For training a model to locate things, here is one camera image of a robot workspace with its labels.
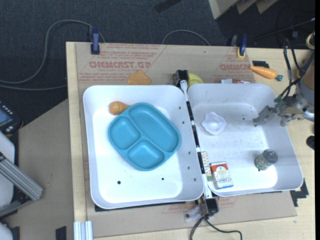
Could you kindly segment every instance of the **blue divided plate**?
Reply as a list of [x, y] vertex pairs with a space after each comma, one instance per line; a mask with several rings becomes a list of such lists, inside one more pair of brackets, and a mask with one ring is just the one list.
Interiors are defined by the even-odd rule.
[[136, 103], [110, 124], [113, 147], [135, 168], [151, 171], [167, 161], [179, 148], [177, 128], [157, 108]]

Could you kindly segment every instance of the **metal jar lid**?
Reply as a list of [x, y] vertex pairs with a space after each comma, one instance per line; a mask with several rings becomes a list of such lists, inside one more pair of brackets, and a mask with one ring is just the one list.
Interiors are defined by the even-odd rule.
[[278, 155], [273, 149], [266, 149], [263, 151], [262, 156], [270, 164], [274, 164], [278, 161]]

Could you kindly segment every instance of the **orange object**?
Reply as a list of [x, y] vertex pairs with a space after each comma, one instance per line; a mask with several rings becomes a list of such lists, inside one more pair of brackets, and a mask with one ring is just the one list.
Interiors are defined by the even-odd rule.
[[116, 116], [125, 111], [127, 108], [129, 108], [130, 105], [127, 105], [121, 101], [114, 101], [111, 102], [109, 105], [109, 112], [110, 114]]
[[250, 66], [250, 69], [261, 76], [268, 78], [268, 79], [274, 79], [278, 76], [277, 72], [274, 71], [271, 68], [264, 67], [264, 66]]
[[150, 85], [151, 84], [151, 78], [145, 74], [142, 70], [138, 70], [137, 72], [130, 75], [126, 82], [129, 85], [132, 86], [138, 86], [138, 85]]

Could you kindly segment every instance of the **yellow object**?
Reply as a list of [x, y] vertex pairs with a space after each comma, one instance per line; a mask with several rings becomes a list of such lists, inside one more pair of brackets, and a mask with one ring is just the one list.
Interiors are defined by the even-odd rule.
[[263, 66], [250, 66], [250, 69], [268, 79], [274, 79], [278, 75], [273, 69]]
[[305, 40], [306, 46], [308, 46], [308, 48], [311, 50], [315, 49], [315, 46], [313, 44], [311, 44], [311, 39], [315, 36], [316, 36], [316, 31], [313, 31], [310, 35], [308, 35], [308, 37]]
[[203, 84], [204, 81], [202, 78], [196, 74], [188, 73], [189, 75], [189, 81], [188, 81], [188, 88], [194, 84]]
[[236, 52], [236, 57], [238, 59], [244, 59], [246, 57], [246, 52], [244, 52], [243, 55], [240, 55], [240, 48], [238, 48], [238, 50]]

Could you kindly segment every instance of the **spice jar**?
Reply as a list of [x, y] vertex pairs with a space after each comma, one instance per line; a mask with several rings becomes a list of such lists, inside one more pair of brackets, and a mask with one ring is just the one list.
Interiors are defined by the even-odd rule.
[[254, 159], [254, 164], [259, 171], [266, 170], [278, 161], [278, 155], [273, 149], [266, 149]]

